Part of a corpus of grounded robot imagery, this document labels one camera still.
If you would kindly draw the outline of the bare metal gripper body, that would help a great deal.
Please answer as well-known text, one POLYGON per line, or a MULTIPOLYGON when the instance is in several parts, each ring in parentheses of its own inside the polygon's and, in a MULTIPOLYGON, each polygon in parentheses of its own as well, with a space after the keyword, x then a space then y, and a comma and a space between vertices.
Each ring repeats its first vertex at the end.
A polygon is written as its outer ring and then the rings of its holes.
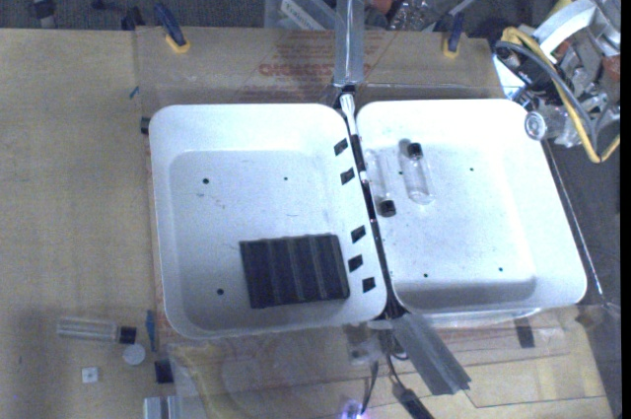
POLYGON ((610 98, 620 97, 620 0, 590 0, 594 6, 583 33, 583 63, 591 82, 610 98))

